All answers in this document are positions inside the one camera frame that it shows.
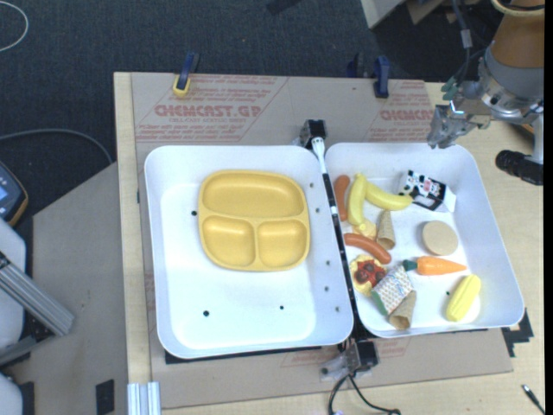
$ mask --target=yellow and blue clamp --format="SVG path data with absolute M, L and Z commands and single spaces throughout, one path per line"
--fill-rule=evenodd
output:
M 200 55 L 195 52 L 187 54 L 181 73 L 175 77 L 175 83 L 173 83 L 173 94 L 177 97 L 183 98 L 187 94 L 190 88 L 190 74 L 195 72 L 199 59 Z

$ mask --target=carrot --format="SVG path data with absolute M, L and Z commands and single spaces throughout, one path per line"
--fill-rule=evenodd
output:
M 391 255 L 379 243 L 358 233 L 344 233 L 344 243 L 369 252 L 383 265 L 391 262 Z
M 347 220 L 347 207 L 346 207 L 346 190 L 349 186 L 350 179 L 348 176 L 339 176 L 334 180 L 334 196 L 336 197 L 336 206 L 338 207 L 338 214 L 340 220 Z
M 460 263 L 439 257 L 430 257 L 424 255 L 416 259 L 416 263 L 405 260 L 404 268 L 410 271 L 416 268 L 416 271 L 421 275 L 442 275 L 444 273 L 465 271 L 467 267 Z

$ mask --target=white tray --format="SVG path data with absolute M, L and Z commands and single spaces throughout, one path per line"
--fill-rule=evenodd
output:
M 163 146 L 148 155 L 157 332 L 168 352 L 193 359 L 334 345 L 350 335 L 353 311 L 319 168 L 298 146 Z M 247 272 L 207 257 L 193 211 L 203 180 L 222 169 L 272 171 L 302 187 L 311 232 L 304 262 Z
M 508 327 L 517 324 L 524 314 L 523 298 L 493 216 L 486 191 L 474 158 L 459 145 L 432 150 L 427 144 L 336 144 L 326 154 L 327 169 L 333 181 L 341 174 L 353 178 L 363 173 L 379 187 L 397 192 L 408 169 L 425 174 L 448 185 L 457 195 L 453 213 L 432 212 L 412 204 L 403 211 L 392 212 L 396 246 L 390 251 L 389 266 L 404 259 L 429 255 L 425 250 L 421 227 L 430 220 L 448 223 L 459 237 L 457 250 L 447 259 L 468 266 L 468 271 L 440 276 L 423 276 L 409 272 L 417 292 L 416 307 L 410 329 L 396 330 L 382 316 L 374 302 L 355 291 L 359 319 L 374 335 L 397 337 L 435 332 Z M 365 202 L 365 217 L 378 222 L 380 209 Z M 342 232 L 351 226 L 342 222 Z M 352 261 L 361 253 L 348 246 L 346 255 Z M 460 322 L 449 322 L 445 308 L 461 277 L 469 272 L 482 280 L 474 306 Z

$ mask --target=cable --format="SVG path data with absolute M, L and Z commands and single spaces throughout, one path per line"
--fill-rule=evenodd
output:
M 357 394 L 360 396 L 360 398 L 365 402 L 365 404 L 370 406 L 372 409 L 376 409 L 377 411 L 387 413 L 388 415 L 401 415 L 401 412 L 399 411 L 399 409 L 386 409 L 384 407 L 374 405 L 368 399 L 366 399 L 365 396 L 363 395 L 363 393 L 358 388 L 355 381 L 353 380 L 353 374 L 351 374 L 351 373 L 344 376 L 344 377 L 342 377 L 338 381 L 336 381 L 336 384 L 334 385 L 334 387 L 333 387 L 333 389 L 330 393 L 330 397 L 328 398 L 328 415 L 335 415 L 335 412 L 334 412 L 334 409 L 333 409 L 334 397 L 336 396 L 336 393 L 340 390 L 341 386 L 344 384 L 344 381 L 346 381 L 347 379 L 349 379 L 351 381 L 351 383 L 353 385 L 353 388 L 355 389 Z
M 528 17 L 542 16 L 545 14 L 545 4 L 536 6 L 519 6 L 512 3 L 503 3 L 501 0 L 491 0 L 493 7 L 499 12 L 503 12 L 509 16 Z
M 29 19 L 27 18 L 27 14 L 25 14 L 23 12 L 23 10 L 21 8 L 19 8 L 18 6 L 15 6 L 14 4 L 11 4 L 11 3 L 8 3 L 8 2 L 4 2 L 3 0 L 0 0 L 0 4 L 4 4 L 4 5 L 8 6 L 9 8 L 12 8 L 12 9 L 16 10 L 25 19 L 25 29 L 23 30 L 23 33 L 21 34 L 21 36 L 16 41 L 11 43 L 10 45 L 5 46 L 3 48 L 0 48 L 0 52 L 3 52 L 3 51 L 7 51 L 8 49 L 12 49 L 14 46 L 17 46 L 20 42 L 22 42 L 22 40 L 27 35 L 27 32 L 29 31 Z
M 104 152 L 105 157 L 107 158 L 107 161 L 109 162 L 109 164 L 113 163 L 113 159 L 111 158 L 110 153 L 102 145 L 102 143 L 100 143 L 95 138 L 90 137 L 90 136 L 88 136 L 88 135 L 86 135 L 82 132 L 72 131 L 70 129 L 45 128 L 45 129 L 33 129 L 33 130 L 30 130 L 30 131 L 14 132 L 12 134 L 7 134 L 7 135 L 0 136 L 0 141 L 8 140 L 8 139 L 11 139 L 11 138 L 24 137 L 24 136 L 27 136 L 27 135 L 51 134 L 51 133 L 53 133 L 53 134 L 69 134 L 69 135 L 74 135 L 74 136 L 77 136 L 77 137 L 84 138 L 84 139 L 92 142 L 96 146 L 98 146 L 102 150 L 102 152 Z

